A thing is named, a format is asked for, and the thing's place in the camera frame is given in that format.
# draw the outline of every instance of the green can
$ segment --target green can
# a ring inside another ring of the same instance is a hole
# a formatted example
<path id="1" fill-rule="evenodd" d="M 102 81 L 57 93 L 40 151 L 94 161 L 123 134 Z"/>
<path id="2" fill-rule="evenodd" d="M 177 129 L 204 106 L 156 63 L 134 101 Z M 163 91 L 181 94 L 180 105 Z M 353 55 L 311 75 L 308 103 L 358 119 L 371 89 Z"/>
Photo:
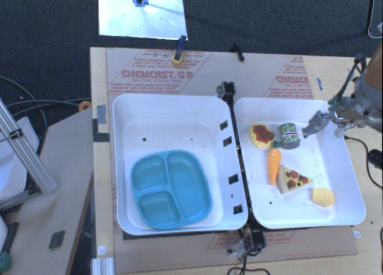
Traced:
<path id="1" fill-rule="evenodd" d="M 300 144 L 297 133 L 297 127 L 294 123 L 286 123 L 279 126 L 279 134 L 281 136 L 281 147 L 283 149 L 294 149 Z"/>

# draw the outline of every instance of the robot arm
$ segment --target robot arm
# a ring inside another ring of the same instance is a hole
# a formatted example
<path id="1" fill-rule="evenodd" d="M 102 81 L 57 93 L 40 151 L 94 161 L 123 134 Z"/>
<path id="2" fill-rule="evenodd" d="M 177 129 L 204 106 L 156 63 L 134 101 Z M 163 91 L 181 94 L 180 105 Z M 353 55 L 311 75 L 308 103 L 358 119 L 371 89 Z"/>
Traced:
<path id="1" fill-rule="evenodd" d="M 355 81 L 354 93 L 343 97 L 343 91 L 350 81 L 357 65 L 362 64 L 361 76 Z M 303 129 L 303 136 L 321 131 L 331 121 L 338 126 L 337 136 L 347 129 L 365 125 L 382 132 L 382 42 L 376 49 L 366 69 L 363 59 L 356 57 L 355 64 L 341 91 L 329 101 L 329 112 L 316 112 Z"/>

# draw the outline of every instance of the wooden table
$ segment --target wooden table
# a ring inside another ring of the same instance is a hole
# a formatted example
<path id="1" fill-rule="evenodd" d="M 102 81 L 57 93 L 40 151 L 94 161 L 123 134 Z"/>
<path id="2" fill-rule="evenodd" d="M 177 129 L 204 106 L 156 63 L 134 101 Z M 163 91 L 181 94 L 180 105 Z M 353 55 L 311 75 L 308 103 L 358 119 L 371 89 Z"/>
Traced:
<path id="1" fill-rule="evenodd" d="M 332 98 L 332 96 L 338 92 L 353 64 L 353 58 L 339 57 L 304 56 L 303 61 L 314 98 L 325 101 Z M 98 105 L 108 104 L 106 49 L 91 49 L 91 70 L 93 118 L 97 119 Z M 317 84 L 317 78 L 321 80 L 322 90 Z M 345 95 L 349 95 L 353 91 L 353 88 L 354 84 L 349 84 Z M 108 121 L 100 123 L 98 125 L 98 131 L 108 133 Z M 347 135 L 363 140 L 367 144 L 369 150 L 382 150 L 382 135 L 370 128 L 351 129 L 347 132 Z M 256 264 L 248 264 L 248 268 L 265 268 L 269 270 L 272 275 L 380 274 L 382 263 L 380 233 L 383 226 L 382 189 L 375 186 L 367 175 L 364 147 L 360 143 L 351 140 L 347 141 L 347 147 L 366 206 L 365 220 L 353 228 L 353 230 L 359 232 L 361 236 L 356 239 L 358 254 L 280 262 L 259 262 Z M 96 244 L 98 250 L 100 250 L 97 258 L 104 259 L 114 256 L 111 157 L 109 142 L 101 141 L 94 143 L 94 161 Z M 370 167 L 370 170 L 372 177 L 381 184 L 382 171 L 372 167 Z M 153 275 L 221 275 L 225 274 L 228 269 L 229 267 L 225 265 L 220 267 L 200 267 L 145 273 Z"/>

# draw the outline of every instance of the round pastry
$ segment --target round pastry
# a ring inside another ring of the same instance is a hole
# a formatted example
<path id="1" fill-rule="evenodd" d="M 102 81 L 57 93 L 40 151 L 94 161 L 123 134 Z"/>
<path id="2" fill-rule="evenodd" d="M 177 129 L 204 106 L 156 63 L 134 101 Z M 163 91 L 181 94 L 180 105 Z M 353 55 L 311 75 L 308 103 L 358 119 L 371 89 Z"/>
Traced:
<path id="1" fill-rule="evenodd" d="M 274 133 L 265 125 L 255 124 L 249 129 L 250 140 L 258 148 L 267 148 L 273 145 Z"/>

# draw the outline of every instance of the toy can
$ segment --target toy can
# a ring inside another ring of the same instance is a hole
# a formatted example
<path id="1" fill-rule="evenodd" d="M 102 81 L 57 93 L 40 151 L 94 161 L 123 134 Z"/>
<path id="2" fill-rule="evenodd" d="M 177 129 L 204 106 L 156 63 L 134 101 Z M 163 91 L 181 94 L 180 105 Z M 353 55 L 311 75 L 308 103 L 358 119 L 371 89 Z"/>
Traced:
<path id="1" fill-rule="evenodd" d="M 281 136 L 281 147 L 283 149 L 294 149 L 300 144 L 296 125 L 286 123 L 279 126 L 279 134 Z"/>

